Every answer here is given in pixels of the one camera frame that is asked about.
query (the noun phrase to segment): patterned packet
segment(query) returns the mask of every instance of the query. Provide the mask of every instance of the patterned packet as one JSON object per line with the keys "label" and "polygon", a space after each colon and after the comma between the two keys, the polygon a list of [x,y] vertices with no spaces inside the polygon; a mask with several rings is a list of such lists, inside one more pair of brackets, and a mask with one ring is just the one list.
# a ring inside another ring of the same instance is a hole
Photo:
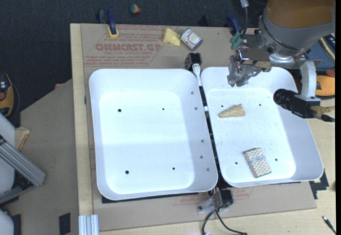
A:
{"label": "patterned packet", "polygon": [[260,148],[254,148],[243,152],[254,178],[271,173],[269,163]]}

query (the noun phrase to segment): wooden edge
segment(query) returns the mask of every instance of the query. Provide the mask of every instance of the wooden edge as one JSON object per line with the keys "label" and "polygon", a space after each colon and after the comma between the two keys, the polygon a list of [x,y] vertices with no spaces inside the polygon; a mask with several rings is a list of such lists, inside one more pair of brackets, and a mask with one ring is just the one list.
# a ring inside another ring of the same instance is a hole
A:
{"label": "wooden edge", "polygon": [[70,24],[72,82],[74,88],[75,136],[80,215],[93,214],[90,157],[83,69],[82,30],[80,24]]}

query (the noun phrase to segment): white tray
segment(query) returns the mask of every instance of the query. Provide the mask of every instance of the white tray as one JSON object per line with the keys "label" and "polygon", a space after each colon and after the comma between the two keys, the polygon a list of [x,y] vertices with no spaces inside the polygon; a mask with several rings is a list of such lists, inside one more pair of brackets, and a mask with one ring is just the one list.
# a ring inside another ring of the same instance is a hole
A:
{"label": "white tray", "polygon": [[195,76],[101,69],[90,77],[97,184],[123,200],[211,190],[218,174]]}
{"label": "white tray", "polygon": [[[297,92],[272,68],[231,87],[228,68],[201,74],[222,178],[234,187],[316,180],[323,166],[308,121],[273,101]],[[111,200],[209,191],[218,179],[197,80],[184,69],[100,69],[90,77],[97,184]],[[218,114],[242,103],[243,117]],[[243,152],[261,148],[272,173],[254,178]]]}
{"label": "white tray", "polygon": [[[297,92],[291,74],[272,68],[242,87],[228,84],[228,68],[207,68],[201,74],[221,173],[228,184],[246,187],[316,180],[322,161],[307,119],[273,101],[276,90]],[[242,104],[243,117],[220,118],[226,108]],[[272,173],[254,178],[243,151],[261,148]]]}

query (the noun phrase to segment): carpeted floor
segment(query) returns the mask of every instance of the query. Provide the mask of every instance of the carpeted floor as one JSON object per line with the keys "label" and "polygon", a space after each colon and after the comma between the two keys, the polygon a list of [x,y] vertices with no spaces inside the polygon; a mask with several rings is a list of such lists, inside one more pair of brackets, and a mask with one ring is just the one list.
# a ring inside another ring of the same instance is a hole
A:
{"label": "carpeted floor", "polygon": [[[20,110],[71,78],[70,23],[95,22],[99,8],[110,8],[116,23],[197,26],[203,15],[222,27],[235,15],[244,23],[239,0],[0,0],[0,71],[16,84]],[[141,8],[132,16],[129,7]],[[262,9],[250,5],[257,20]]]}

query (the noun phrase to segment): tin can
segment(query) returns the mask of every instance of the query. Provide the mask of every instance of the tin can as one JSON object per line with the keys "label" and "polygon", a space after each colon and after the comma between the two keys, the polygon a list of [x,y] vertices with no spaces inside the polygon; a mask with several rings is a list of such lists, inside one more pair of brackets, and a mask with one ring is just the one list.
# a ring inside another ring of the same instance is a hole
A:
{"label": "tin can", "polygon": [[186,29],[182,33],[181,41],[192,50],[197,49],[202,43],[202,39],[191,28]]}

